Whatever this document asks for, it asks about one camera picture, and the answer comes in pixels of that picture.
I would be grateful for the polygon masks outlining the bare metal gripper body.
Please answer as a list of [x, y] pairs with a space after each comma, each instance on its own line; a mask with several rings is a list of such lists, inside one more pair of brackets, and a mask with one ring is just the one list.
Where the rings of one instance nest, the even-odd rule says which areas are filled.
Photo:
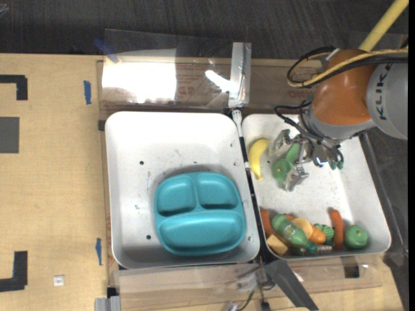
[[341, 167], [340, 145], [331, 139], [318, 139], [299, 134], [296, 142], [300, 144], [298, 164], [313, 163], [317, 167], [325, 164], [331, 168]]

